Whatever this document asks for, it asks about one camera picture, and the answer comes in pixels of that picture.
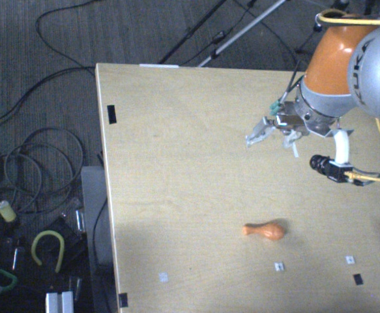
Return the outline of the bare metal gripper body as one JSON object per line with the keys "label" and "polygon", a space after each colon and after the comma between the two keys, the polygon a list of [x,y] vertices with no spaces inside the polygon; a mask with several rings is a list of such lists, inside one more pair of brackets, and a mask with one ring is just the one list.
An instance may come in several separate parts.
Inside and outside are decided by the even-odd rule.
{"label": "bare metal gripper body", "polygon": [[325,137],[337,117],[331,117],[309,107],[300,100],[285,102],[276,114],[276,124],[282,130],[294,130],[304,136],[310,133]]}

